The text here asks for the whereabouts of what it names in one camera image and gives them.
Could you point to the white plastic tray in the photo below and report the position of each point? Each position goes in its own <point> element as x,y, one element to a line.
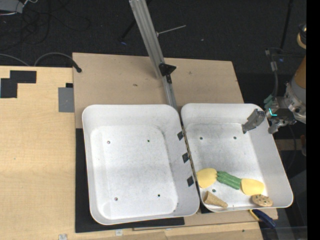
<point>135,169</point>
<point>225,151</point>

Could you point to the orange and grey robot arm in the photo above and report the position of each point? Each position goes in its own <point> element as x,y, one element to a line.
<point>300,76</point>

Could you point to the tan ice cream cone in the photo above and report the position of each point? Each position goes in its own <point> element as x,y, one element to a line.
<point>214,200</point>

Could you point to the brown cardboard board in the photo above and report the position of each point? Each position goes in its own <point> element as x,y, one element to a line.
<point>120,84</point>

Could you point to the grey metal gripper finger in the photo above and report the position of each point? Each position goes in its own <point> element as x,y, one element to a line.
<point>253,121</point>
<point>274,128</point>

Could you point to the green asparagus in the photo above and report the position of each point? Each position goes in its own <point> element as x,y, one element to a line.
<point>228,180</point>

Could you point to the yellow potato chip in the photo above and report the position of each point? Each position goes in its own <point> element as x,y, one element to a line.
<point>206,177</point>
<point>252,187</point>

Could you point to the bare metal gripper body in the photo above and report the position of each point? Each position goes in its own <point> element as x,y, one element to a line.
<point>285,114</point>

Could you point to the tan chocolate chip cookie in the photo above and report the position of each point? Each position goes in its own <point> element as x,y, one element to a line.
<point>262,200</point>

